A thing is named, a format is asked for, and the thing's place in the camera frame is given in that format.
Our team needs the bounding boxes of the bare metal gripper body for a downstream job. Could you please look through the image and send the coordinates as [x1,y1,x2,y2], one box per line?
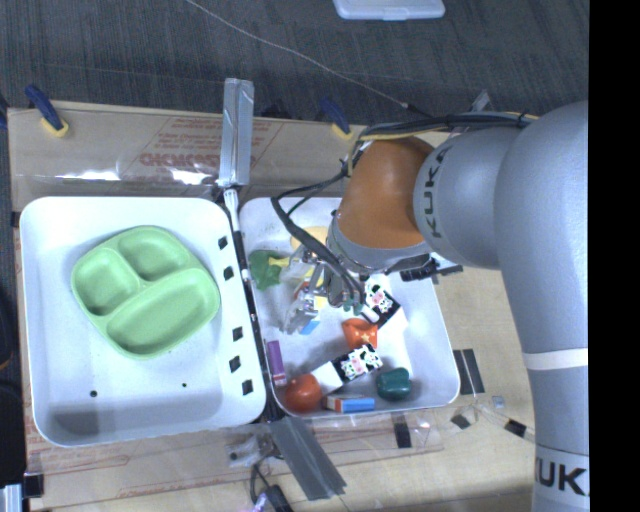
[290,245,372,310]

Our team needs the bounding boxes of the purple box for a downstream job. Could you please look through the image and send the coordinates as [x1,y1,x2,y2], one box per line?
[265,339,289,388]

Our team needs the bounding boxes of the green broccoli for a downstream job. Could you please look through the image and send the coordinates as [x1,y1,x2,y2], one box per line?
[248,249,292,292]

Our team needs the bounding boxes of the orange packet with yellow star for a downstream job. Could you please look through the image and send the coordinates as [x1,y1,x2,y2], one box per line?
[341,317,380,351]

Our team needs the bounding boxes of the cow print milk carton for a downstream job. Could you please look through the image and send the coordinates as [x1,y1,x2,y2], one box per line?
[309,343,385,397]
[359,282,409,330]

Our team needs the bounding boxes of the red tomato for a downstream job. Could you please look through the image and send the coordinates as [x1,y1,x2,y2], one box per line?
[284,373,324,415]

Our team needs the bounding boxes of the orange and blue box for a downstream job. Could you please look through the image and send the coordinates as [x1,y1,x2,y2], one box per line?
[320,393,377,415]

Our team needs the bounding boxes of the dark green pepper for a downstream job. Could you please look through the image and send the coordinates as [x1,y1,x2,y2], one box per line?
[375,367,413,402]

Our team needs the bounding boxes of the white plastic tray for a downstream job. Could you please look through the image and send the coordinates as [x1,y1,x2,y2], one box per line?
[238,196,462,419]
[18,195,268,448]

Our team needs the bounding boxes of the green divided plate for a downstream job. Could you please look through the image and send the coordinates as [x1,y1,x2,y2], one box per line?
[70,225,222,361]

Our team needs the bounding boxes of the brown cardboard board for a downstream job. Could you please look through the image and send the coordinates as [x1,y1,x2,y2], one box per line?
[7,99,537,512]

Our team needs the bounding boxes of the black cylinder on white bracket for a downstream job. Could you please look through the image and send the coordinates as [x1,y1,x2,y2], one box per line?
[398,254,464,284]

